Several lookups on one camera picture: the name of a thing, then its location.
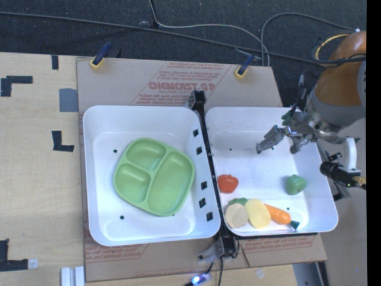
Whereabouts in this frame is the green toy pepper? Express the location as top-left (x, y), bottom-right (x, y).
top-left (286, 174), bottom-right (307, 195)

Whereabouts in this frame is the brown cardboard board red print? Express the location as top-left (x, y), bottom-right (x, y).
top-left (76, 57), bottom-right (327, 282)

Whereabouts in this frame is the black block with thin wires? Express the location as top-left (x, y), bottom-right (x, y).
top-left (189, 90), bottom-right (207, 111)
top-left (220, 234), bottom-right (239, 257)

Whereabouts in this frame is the yellow toy potato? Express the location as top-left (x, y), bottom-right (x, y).
top-left (244, 198), bottom-right (271, 229)

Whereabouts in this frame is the white plastic tray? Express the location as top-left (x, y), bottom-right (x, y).
top-left (82, 105), bottom-right (221, 247)
top-left (204, 106), bottom-right (339, 237)

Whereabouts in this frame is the orange toy pepper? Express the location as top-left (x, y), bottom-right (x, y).
top-left (217, 174), bottom-right (239, 194)

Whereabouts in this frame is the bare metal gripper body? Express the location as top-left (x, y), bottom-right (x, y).
top-left (284, 110), bottom-right (343, 144)

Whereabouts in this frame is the orange toy carrot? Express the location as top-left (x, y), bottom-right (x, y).
top-left (264, 203), bottom-right (300, 230)

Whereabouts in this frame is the thin black rod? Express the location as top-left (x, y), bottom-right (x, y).
top-left (198, 107), bottom-right (229, 238)

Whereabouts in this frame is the black cylinder on white bracket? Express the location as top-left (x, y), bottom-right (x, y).
top-left (320, 136), bottom-right (363, 188)

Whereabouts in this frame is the green divided plate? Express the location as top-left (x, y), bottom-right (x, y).
top-left (113, 138), bottom-right (196, 217)

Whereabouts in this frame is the beige toy potato slice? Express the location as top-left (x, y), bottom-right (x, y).
top-left (224, 203), bottom-right (249, 229)

